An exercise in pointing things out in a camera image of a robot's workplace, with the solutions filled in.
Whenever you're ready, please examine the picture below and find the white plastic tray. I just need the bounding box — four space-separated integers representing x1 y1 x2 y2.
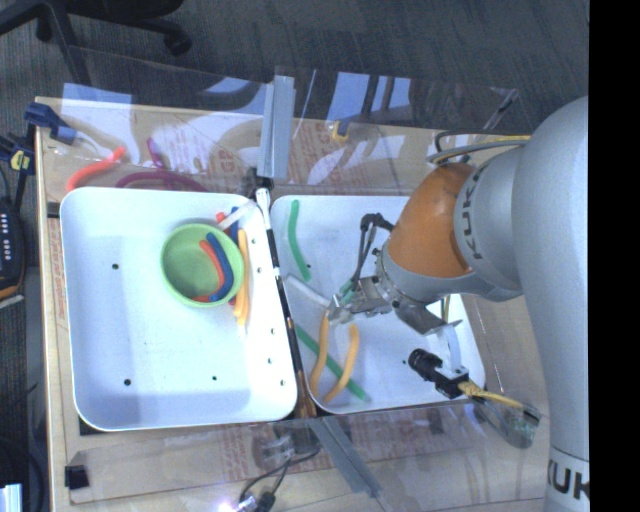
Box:
58 186 300 432
268 194 487 416

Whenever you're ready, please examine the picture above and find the brown cardboard board red print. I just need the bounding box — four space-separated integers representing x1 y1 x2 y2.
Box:
37 97 551 506

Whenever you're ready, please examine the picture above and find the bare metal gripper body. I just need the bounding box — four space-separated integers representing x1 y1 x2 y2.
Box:
343 274 397 319

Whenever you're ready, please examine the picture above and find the green tube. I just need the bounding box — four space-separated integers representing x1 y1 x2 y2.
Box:
286 199 313 283
294 324 369 402

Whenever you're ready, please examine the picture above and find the black cylinder on white bracket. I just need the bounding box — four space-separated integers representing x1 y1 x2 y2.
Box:
407 322 471 401

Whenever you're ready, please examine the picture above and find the yellow tube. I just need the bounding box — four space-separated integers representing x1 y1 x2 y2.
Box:
232 228 252 327
322 323 361 405
308 309 332 396

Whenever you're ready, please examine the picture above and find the white tube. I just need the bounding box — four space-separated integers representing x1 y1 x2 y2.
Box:
219 201 257 230

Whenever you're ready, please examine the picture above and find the thin black and white rod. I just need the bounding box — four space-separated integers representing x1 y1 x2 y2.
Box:
255 187 317 419

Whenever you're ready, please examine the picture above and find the green bowl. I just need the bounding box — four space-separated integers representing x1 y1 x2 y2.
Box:
159 223 246 308

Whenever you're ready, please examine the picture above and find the purple tube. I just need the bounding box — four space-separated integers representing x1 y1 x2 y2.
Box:
145 137 167 170
115 169 209 193

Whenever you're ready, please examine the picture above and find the black office chair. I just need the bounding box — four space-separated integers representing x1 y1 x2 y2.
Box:
0 0 194 87

